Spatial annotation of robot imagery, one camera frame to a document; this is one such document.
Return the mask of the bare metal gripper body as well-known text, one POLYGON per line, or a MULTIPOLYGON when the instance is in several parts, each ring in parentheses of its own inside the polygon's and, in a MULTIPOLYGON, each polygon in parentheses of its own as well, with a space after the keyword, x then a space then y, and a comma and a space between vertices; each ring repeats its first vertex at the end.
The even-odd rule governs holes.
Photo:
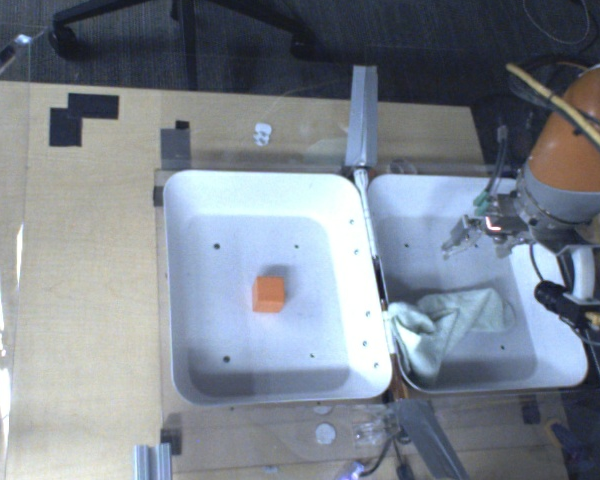
POLYGON ((519 192, 487 195, 479 205, 482 230, 500 248, 532 244, 556 233, 554 222, 519 192))

